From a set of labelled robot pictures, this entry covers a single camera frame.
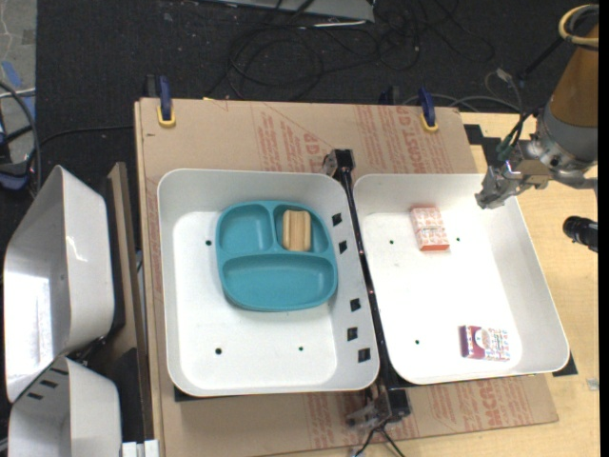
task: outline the cardboard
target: cardboard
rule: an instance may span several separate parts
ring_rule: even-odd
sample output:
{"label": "cardboard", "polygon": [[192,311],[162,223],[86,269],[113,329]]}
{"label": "cardboard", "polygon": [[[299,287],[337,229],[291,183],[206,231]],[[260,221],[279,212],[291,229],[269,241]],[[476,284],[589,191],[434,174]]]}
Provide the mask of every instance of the cardboard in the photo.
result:
{"label": "cardboard", "polygon": [[[155,438],[167,457],[275,453],[358,446],[366,432],[346,415],[357,393],[283,394],[176,401],[167,372],[156,189],[173,169],[319,172],[333,149],[352,149],[355,176],[477,172],[461,117],[437,109],[422,130],[418,107],[174,100],[176,125],[161,127],[158,100],[135,104],[142,211],[148,357]],[[413,387],[413,414],[388,427],[398,440],[554,422],[545,378],[513,377]]]}

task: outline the small packaged box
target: small packaged box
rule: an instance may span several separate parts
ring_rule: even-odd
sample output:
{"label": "small packaged box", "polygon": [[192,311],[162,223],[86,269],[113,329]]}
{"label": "small packaged box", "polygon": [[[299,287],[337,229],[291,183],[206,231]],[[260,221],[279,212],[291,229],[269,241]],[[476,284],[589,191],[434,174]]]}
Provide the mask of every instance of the small packaged box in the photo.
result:
{"label": "small packaged box", "polygon": [[420,250],[447,250],[450,247],[440,209],[436,207],[411,209],[410,220]]}
{"label": "small packaged box", "polygon": [[474,325],[463,325],[459,330],[463,357],[486,359],[488,361],[510,360],[510,347],[506,330]]}

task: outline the gray floor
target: gray floor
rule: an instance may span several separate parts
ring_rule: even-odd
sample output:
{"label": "gray floor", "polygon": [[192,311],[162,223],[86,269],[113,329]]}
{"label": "gray floor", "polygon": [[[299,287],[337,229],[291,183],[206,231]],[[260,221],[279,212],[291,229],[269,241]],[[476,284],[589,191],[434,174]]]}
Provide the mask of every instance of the gray floor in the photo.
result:
{"label": "gray floor", "polygon": [[[0,0],[0,76],[17,90],[34,89],[36,81],[36,0]],[[32,115],[34,98],[26,98]],[[14,100],[3,99],[2,115],[7,132],[26,125]],[[14,141],[13,160],[31,150],[31,137]]]}

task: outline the blue plate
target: blue plate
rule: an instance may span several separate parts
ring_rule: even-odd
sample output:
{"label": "blue plate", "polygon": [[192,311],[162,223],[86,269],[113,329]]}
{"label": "blue plate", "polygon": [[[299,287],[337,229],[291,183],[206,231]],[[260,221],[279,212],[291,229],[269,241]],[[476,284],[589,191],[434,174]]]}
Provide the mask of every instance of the blue plate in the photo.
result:
{"label": "blue plate", "polygon": [[[311,216],[311,249],[285,249],[284,212]],[[216,228],[216,255],[226,297],[257,311],[313,308],[331,298],[338,286],[334,249],[324,221],[298,203],[260,201],[226,209]]]}

